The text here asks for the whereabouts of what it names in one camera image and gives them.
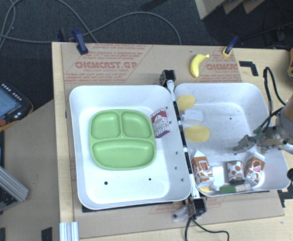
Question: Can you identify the green divided plate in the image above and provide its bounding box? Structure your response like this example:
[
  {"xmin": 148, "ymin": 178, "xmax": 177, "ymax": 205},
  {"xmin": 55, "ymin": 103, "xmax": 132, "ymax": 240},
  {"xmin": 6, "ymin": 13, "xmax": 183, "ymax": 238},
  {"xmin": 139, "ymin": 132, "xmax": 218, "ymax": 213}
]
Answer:
[{"xmin": 88, "ymin": 109, "xmax": 158, "ymax": 171}]

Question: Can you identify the black block with thin wires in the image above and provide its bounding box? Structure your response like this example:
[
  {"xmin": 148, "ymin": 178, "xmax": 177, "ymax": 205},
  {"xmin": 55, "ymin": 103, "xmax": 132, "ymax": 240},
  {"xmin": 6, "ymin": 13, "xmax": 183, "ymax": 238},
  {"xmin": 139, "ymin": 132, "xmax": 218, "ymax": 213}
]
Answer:
[
  {"xmin": 185, "ymin": 197, "xmax": 209, "ymax": 218},
  {"xmin": 158, "ymin": 69, "xmax": 176, "ymax": 86}
]

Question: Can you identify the red and white carton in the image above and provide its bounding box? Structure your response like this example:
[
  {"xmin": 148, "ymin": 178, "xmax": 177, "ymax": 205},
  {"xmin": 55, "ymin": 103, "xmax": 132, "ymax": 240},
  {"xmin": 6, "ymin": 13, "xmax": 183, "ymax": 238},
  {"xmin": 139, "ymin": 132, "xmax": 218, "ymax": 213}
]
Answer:
[{"xmin": 150, "ymin": 107, "xmax": 171, "ymax": 139}]

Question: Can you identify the brown cardboard board red print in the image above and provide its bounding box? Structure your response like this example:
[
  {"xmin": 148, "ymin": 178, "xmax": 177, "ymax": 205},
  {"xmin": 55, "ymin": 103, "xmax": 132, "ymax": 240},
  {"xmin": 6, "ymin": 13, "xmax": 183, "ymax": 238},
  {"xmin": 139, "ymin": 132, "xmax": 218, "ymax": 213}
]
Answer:
[{"xmin": 60, "ymin": 43, "xmax": 285, "ymax": 239}]

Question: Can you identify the white translucent cube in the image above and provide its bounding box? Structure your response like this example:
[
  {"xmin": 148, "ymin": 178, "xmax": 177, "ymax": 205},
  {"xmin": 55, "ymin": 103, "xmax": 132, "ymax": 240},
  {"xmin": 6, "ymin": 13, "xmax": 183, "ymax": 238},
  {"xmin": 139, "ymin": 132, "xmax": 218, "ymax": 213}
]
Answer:
[{"xmin": 181, "ymin": 109, "xmax": 204, "ymax": 126}]

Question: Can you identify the white can strawberry print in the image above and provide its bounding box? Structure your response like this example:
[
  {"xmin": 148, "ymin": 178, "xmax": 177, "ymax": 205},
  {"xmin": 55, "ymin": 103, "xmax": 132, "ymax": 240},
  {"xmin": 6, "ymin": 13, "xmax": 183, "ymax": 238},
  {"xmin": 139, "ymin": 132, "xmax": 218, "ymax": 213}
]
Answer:
[{"xmin": 226, "ymin": 160, "xmax": 245, "ymax": 185}]

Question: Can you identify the white plastic block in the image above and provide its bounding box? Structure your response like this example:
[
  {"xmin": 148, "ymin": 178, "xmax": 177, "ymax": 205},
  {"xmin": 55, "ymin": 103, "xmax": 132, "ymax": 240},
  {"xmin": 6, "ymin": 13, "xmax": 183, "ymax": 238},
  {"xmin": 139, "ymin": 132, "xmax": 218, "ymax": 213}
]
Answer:
[{"xmin": 211, "ymin": 165, "xmax": 225, "ymax": 188}]

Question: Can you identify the yellow round crisp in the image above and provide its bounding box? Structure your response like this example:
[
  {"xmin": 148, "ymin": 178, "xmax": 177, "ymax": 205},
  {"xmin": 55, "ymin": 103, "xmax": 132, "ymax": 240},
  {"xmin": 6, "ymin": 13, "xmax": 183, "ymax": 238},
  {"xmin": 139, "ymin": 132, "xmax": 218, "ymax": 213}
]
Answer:
[
  {"xmin": 176, "ymin": 94, "xmax": 197, "ymax": 111},
  {"xmin": 184, "ymin": 125, "xmax": 211, "ymax": 143}
]

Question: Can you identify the thin black and white rod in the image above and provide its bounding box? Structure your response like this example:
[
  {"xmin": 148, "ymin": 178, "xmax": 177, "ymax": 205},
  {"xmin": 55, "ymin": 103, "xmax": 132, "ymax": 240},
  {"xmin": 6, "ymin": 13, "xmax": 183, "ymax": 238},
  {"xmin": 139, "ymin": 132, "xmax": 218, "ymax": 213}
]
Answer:
[{"xmin": 166, "ymin": 79, "xmax": 200, "ymax": 198}]

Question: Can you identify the yellow banana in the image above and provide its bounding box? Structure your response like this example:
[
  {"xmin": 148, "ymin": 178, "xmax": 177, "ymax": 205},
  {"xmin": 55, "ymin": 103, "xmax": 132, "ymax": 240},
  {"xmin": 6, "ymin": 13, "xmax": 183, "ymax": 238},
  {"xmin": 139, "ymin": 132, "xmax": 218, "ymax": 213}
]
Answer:
[{"xmin": 189, "ymin": 53, "xmax": 210, "ymax": 78}]

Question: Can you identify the white plastic tray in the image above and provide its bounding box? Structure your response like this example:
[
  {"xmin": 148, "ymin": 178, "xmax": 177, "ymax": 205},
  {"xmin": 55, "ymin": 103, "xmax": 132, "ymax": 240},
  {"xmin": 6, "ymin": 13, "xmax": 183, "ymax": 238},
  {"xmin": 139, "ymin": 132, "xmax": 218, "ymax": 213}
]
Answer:
[
  {"xmin": 69, "ymin": 84, "xmax": 193, "ymax": 210},
  {"xmin": 173, "ymin": 82, "xmax": 291, "ymax": 198}
]

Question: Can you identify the orange and white carton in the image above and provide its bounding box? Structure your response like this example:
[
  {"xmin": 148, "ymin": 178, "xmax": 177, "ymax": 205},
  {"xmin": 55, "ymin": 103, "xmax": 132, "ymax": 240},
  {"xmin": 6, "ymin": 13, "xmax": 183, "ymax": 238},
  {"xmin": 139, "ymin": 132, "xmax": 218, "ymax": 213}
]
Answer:
[
  {"xmin": 244, "ymin": 151, "xmax": 266, "ymax": 185},
  {"xmin": 190, "ymin": 150, "xmax": 216, "ymax": 189}
]

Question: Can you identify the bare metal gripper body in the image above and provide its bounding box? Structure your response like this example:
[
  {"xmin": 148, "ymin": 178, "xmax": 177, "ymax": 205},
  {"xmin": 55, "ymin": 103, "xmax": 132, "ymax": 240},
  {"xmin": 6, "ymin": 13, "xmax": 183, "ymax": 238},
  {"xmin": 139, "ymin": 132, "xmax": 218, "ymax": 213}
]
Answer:
[{"xmin": 257, "ymin": 126, "xmax": 293, "ymax": 158}]

